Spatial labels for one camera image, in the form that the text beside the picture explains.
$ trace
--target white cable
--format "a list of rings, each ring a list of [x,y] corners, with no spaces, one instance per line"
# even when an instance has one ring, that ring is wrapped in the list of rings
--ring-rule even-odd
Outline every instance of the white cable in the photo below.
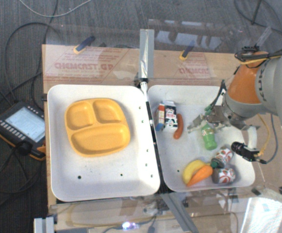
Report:
[[[74,9],[70,10],[69,12],[66,12],[64,14],[60,14],[60,15],[54,15],[54,16],[48,16],[48,15],[43,15],[43,14],[40,14],[38,12],[36,12],[35,10],[31,9],[29,6],[27,6],[22,0],[19,0],[25,7],[27,7],[29,10],[31,10],[33,13],[41,16],[41,17],[62,17],[62,16],[65,16],[65,15],[68,15],[69,13],[73,12],[74,10],[78,9],[79,7],[85,5],[86,3],[89,3],[90,1],[92,0],[88,0],[86,2],[83,2],[81,3],[80,5],[76,6]]]

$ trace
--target toy carrot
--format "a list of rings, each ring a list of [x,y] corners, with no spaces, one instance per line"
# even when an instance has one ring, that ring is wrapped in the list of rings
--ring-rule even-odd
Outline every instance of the toy carrot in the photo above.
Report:
[[[208,177],[210,177],[213,173],[213,168],[209,165],[205,165],[200,168],[195,175],[191,178],[191,180],[187,183],[186,186],[192,186]]]

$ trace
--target small carton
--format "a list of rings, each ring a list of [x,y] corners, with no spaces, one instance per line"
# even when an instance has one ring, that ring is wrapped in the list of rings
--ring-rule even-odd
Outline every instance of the small carton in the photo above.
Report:
[[[176,117],[176,106],[173,101],[164,100],[165,105],[165,125],[164,132],[175,132],[178,128],[178,121]]]
[[[155,130],[160,131],[165,124],[165,105],[160,103],[156,112],[155,112],[155,119],[154,125]]]

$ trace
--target orange carrot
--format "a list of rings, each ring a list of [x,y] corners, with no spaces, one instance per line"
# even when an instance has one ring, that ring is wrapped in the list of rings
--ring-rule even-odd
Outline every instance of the orange carrot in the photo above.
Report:
[[[195,175],[191,178],[191,180],[187,183],[186,186],[192,186],[208,177],[210,177],[213,173],[213,168],[209,165],[205,165],[200,168]]]
[[[183,122],[183,117],[181,114],[177,114],[177,119],[178,119],[178,128],[177,130],[174,132],[174,139],[179,139],[182,135],[183,132],[183,128],[184,128],[184,122]]]

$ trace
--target toy sausage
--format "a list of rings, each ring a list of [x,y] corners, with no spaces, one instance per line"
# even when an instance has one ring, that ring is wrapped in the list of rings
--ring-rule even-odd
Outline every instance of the toy sausage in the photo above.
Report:
[[[184,122],[183,122],[183,117],[181,114],[176,115],[177,120],[178,120],[178,128],[174,132],[173,138],[174,139],[179,139],[183,133],[183,128],[184,128]]]

